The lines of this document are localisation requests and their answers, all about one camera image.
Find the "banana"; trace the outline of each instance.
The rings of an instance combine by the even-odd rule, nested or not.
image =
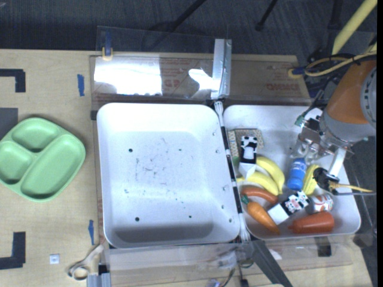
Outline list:
[[[319,168],[319,165],[317,164],[312,164],[310,165],[307,170],[306,170],[306,174],[305,174],[305,177],[303,179],[303,187],[302,187],[302,190],[303,192],[309,196],[311,195],[314,190],[315,190],[315,187],[317,186],[317,182],[316,180],[314,179],[314,170],[316,168]]]
[[[278,195],[278,186],[275,181],[262,172],[255,171],[251,176],[249,176],[246,180],[244,178],[238,178],[238,182],[248,182],[248,183],[257,183],[261,185],[265,190],[272,193],[273,195]]]
[[[257,165],[268,172],[276,183],[279,194],[281,194],[283,185],[285,184],[285,174],[281,168],[279,168],[273,160],[265,156],[257,156]]]

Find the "black stand leg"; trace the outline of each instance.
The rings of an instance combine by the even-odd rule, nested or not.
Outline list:
[[[272,0],[269,7],[267,8],[266,12],[264,13],[262,19],[256,24],[256,30],[261,31],[263,29],[263,25],[266,21],[266,19],[269,17],[271,11],[274,9],[275,4],[278,2],[278,0]]]
[[[326,45],[326,56],[330,56],[333,51],[334,41],[338,31],[341,29],[341,12],[344,0],[334,0],[333,11],[331,14],[331,19],[327,29],[329,30],[329,38],[327,39]]]
[[[315,243],[318,248],[318,256],[319,257],[330,257],[332,255],[331,252],[331,244],[329,238],[324,237],[314,237]]]
[[[343,1],[344,0],[334,0],[331,18],[330,18],[329,24],[327,25],[327,30],[329,32],[329,35],[327,38],[326,47],[324,49],[319,48],[315,52],[310,54],[310,56],[307,59],[309,63],[312,63],[316,60],[322,59],[324,57],[329,57],[332,55],[336,35],[341,29],[341,12],[342,12]]]
[[[293,287],[279,264],[270,253],[262,240],[251,242],[254,246],[253,261],[262,270],[273,284],[281,284],[284,287]]]
[[[185,10],[175,21],[158,23],[150,30],[172,33],[178,28],[190,15],[192,15],[206,0],[196,0],[188,9]]]

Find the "white tray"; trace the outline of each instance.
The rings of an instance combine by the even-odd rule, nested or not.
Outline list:
[[[239,234],[217,114],[110,103],[97,114],[104,232],[116,248],[229,242]]]

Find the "green divided plate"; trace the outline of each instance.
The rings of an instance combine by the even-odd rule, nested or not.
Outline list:
[[[85,160],[73,134],[43,118],[28,118],[0,141],[0,183],[32,201],[49,201],[72,181]]]

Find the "wooden board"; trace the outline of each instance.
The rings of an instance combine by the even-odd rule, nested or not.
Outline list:
[[[0,257],[11,255],[13,232],[26,232],[26,263],[22,268],[0,270],[0,286],[86,286],[85,281],[77,282],[66,272],[93,247],[87,229],[89,220],[94,221],[95,243],[99,242],[100,204],[97,200],[98,170],[94,148],[97,146],[94,146],[94,121],[90,119],[89,83],[89,57],[94,53],[0,50],[0,68],[26,72],[26,93],[15,93],[14,80],[0,77],[0,107],[18,108],[19,121],[39,116],[57,123],[81,139],[87,152],[77,176],[50,202],[35,203],[0,186]],[[268,56],[250,58],[254,62],[270,60]],[[280,62],[294,62],[291,57],[273,58]],[[78,75],[84,78],[84,96],[80,96]],[[349,246],[352,261],[348,265],[287,271],[286,275],[294,286],[306,286],[308,281],[311,286],[371,286],[359,248],[352,242]],[[50,264],[50,254],[60,254],[60,263]],[[90,269],[97,270],[96,259]],[[123,280],[128,278],[122,276],[120,279],[113,286],[124,286]],[[249,274],[248,279],[251,286],[270,284],[264,274]],[[199,280],[160,286],[205,286],[206,282]],[[237,282],[237,278],[232,279],[228,286],[237,286]]]

